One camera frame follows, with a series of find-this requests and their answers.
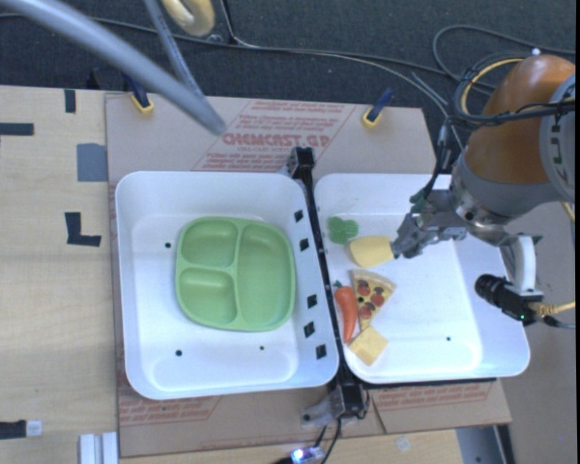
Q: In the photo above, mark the green divided plate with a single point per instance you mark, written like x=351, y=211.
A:
x=263, y=278

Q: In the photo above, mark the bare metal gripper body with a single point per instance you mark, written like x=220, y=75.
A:
x=447, y=218

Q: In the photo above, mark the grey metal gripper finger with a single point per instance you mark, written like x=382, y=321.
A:
x=418, y=245
x=404, y=234

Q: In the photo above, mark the white plastic tray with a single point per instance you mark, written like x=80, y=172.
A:
x=430, y=317
x=212, y=360

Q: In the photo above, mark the pale yellow cheese block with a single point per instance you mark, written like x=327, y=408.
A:
x=368, y=346

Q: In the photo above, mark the brown cardboard board, red print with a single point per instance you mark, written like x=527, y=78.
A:
x=270, y=128

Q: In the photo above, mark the thin black rod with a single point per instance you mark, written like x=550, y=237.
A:
x=325, y=269

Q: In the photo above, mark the black cylinder on white bracket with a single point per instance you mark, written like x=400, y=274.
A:
x=505, y=295

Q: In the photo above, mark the orange toy carrot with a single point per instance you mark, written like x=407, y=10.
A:
x=347, y=310

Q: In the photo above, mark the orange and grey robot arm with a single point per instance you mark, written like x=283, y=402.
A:
x=507, y=133

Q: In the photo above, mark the pale yellow toy fruit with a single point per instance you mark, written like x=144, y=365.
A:
x=368, y=252

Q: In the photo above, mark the green toy broccoli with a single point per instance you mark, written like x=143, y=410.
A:
x=340, y=230

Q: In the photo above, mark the toy pizza slice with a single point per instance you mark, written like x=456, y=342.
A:
x=369, y=290

